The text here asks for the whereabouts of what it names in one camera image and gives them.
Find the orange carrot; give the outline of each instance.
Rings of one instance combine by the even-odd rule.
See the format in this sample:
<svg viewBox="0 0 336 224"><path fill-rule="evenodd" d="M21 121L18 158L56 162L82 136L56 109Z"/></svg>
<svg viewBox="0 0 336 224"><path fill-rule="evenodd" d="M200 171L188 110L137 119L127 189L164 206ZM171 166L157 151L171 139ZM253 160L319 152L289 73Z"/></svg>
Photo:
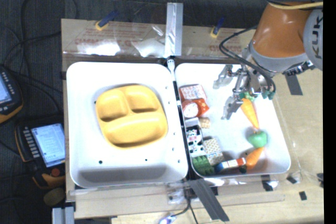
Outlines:
<svg viewBox="0 0 336 224"><path fill-rule="evenodd" d="M242 101L243 103L240 107L242 108L243 113L247 116L248 120L252 123L254 128L259 129L257 114L251 100L242 98Z"/></svg>
<svg viewBox="0 0 336 224"><path fill-rule="evenodd" d="M264 147L256 148L255 150L253 150L250 154L246 156L245 160L246 160L247 170L253 169L256 166L263 150L264 150Z"/></svg>

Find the white tray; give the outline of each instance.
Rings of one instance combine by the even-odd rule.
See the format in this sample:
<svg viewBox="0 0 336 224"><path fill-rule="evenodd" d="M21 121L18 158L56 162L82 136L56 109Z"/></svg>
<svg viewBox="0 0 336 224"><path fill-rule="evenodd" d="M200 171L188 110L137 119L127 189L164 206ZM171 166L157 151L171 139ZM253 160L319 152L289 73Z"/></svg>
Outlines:
<svg viewBox="0 0 336 224"><path fill-rule="evenodd" d="M225 65L219 64L182 63L176 67L175 76L178 87L188 84L203 86L207 94L206 103L210 107L203 116L209 117L211 122L210 129L202 129L203 138L216 138L225 159L228 161L246 157L254 149L247 141L247 137L253 133L254 129L241 109L233 113L229 120L221 120L225 102L232 95L232 89L237 81L233 79L228 86L220 87L217 90L213 89L213 83L218 79L218 75L224 67ZM233 71L239 67L239 65L235 65ZM273 102L258 96L254 101L254 106L260 130L266 131L268 134L268 143L257 165L245 174L236 171L235 174L229 173L211 177L282 174L290 168L290 155Z"/></svg>
<svg viewBox="0 0 336 224"><path fill-rule="evenodd" d="M130 84L151 88L165 111L168 133L152 144L118 149L100 131L95 100ZM188 170L171 74L149 63L77 62L67 71L70 176L80 187L168 183Z"/></svg>

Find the green ball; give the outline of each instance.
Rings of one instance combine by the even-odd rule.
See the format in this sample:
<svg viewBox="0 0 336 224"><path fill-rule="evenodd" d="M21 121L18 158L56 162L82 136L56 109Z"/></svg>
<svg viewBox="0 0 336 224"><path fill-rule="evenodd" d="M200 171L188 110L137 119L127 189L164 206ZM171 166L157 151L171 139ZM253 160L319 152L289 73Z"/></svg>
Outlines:
<svg viewBox="0 0 336 224"><path fill-rule="evenodd" d="M247 139L255 148L263 147L267 144L267 134L259 131L250 135Z"/></svg>

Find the red button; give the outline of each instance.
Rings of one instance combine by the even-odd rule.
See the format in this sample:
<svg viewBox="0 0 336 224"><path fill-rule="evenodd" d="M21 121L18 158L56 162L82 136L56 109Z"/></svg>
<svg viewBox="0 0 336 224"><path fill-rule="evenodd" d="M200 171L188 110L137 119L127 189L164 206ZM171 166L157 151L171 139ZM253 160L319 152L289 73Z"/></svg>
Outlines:
<svg viewBox="0 0 336 224"><path fill-rule="evenodd" d="M54 168L51 170L51 176L58 177L60 175L60 170L58 168Z"/></svg>

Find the lcd screen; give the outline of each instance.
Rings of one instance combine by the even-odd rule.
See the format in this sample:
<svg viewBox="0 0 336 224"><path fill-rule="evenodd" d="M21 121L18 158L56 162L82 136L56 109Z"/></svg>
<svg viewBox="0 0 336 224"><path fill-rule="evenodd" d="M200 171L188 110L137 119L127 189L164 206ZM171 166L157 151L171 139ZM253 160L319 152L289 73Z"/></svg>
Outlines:
<svg viewBox="0 0 336 224"><path fill-rule="evenodd" d="M0 76L0 104L11 101L11 95L6 88L5 82Z"/></svg>
<svg viewBox="0 0 336 224"><path fill-rule="evenodd" d="M65 137L60 123L33 128L31 130L47 167L65 160Z"/></svg>

